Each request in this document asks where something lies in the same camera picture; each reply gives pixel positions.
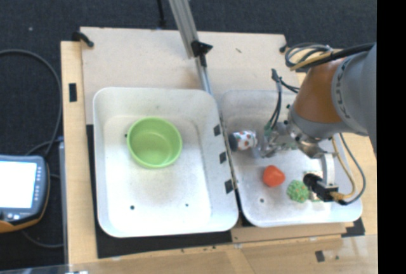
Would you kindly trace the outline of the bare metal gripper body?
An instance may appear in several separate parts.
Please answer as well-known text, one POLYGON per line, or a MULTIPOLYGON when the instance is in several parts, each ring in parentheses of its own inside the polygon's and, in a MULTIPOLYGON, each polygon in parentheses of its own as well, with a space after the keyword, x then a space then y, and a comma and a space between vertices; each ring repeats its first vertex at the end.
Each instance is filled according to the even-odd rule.
POLYGON ((265 128, 265 149, 277 147, 274 155, 282 151, 300 150, 311 159, 321 158, 327 152, 319 143, 320 139, 308 136, 289 122, 278 122, 273 127, 265 128))

